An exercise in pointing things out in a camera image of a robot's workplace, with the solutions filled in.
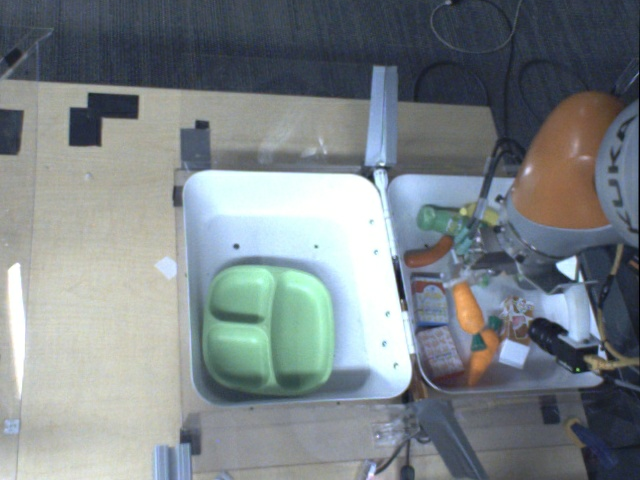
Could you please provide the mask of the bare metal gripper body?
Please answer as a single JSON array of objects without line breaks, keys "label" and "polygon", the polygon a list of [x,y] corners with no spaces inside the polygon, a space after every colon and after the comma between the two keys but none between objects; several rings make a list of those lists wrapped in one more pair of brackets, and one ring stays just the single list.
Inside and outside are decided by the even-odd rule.
[{"label": "bare metal gripper body", "polygon": [[526,246],[511,227],[480,228],[469,250],[472,270],[515,274],[526,260]]}]

